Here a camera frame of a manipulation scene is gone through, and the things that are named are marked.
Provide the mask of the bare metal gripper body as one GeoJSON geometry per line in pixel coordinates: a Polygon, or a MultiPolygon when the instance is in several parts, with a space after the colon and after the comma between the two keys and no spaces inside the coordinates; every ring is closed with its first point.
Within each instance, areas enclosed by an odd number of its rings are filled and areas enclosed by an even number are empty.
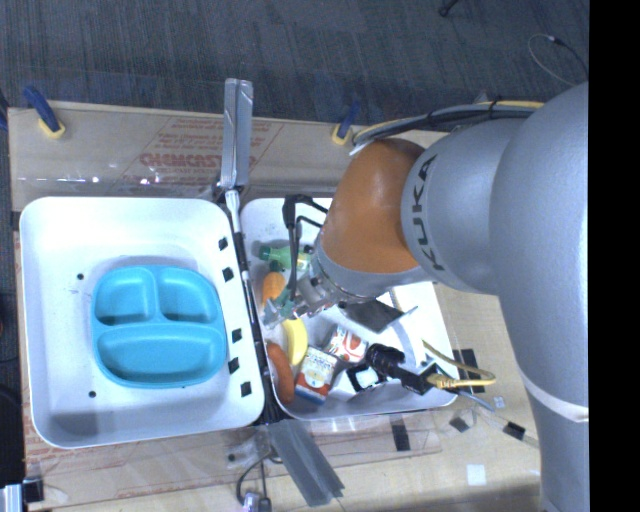
{"type": "Polygon", "coordinates": [[[360,303],[361,297],[336,286],[324,274],[314,275],[308,272],[297,280],[295,303],[299,302],[313,304],[316,316],[339,304],[360,303]]]}

